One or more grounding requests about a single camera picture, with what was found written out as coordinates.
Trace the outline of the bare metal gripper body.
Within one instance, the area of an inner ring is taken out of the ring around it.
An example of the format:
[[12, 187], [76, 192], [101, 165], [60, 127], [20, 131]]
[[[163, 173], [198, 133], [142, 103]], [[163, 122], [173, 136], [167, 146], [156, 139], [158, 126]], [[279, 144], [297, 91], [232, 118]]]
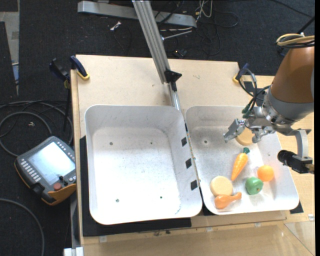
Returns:
[[272, 107], [255, 106], [245, 121], [245, 126], [256, 137], [263, 137], [278, 132], [285, 136], [293, 136], [292, 128], [295, 120], [284, 117]]

